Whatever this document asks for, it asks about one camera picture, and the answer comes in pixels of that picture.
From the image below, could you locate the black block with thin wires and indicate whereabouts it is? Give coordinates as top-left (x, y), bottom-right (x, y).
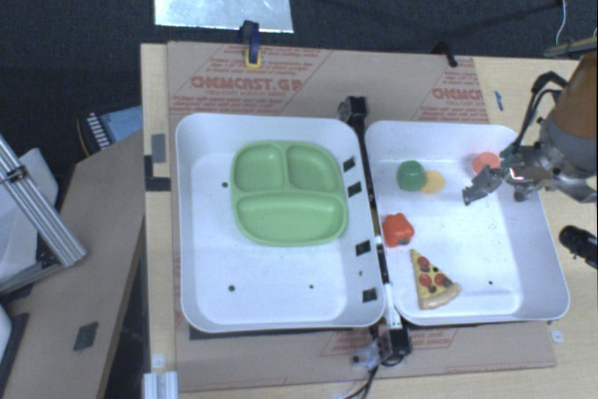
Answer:
top-left (375, 325), bottom-right (414, 366)
top-left (337, 95), bottom-right (371, 123)

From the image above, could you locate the red toy pepper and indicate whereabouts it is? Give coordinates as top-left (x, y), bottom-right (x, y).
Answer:
top-left (381, 212), bottom-right (416, 249)

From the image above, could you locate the green rounded toy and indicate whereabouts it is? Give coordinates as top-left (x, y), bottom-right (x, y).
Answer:
top-left (395, 159), bottom-right (428, 192)

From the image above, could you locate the toy pizza slice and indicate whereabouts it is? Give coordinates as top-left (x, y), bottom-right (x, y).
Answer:
top-left (409, 248), bottom-right (463, 311)

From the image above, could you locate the brown cardboard board red print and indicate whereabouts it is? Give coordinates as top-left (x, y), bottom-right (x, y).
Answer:
top-left (165, 40), bottom-right (558, 393)

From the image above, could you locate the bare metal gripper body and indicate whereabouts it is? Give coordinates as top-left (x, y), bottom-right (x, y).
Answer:
top-left (503, 145), bottom-right (598, 204)

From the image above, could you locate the yellow round disc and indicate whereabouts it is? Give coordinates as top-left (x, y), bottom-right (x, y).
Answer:
top-left (420, 169), bottom-right (447, 195)

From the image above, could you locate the green divided plate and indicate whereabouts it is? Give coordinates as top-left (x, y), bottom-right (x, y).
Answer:
top-left (229, 139), bottom-right (349, 248)

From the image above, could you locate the white plastic tray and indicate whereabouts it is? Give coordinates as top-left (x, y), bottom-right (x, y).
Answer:
top-left (363, 120), bottom-right (572, 328)
top-left (174, 111), bottom-right (388, 335)

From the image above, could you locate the orange round toy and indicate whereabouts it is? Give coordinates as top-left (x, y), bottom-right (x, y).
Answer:
top-left (471, 150), bottom-right (503, 177)

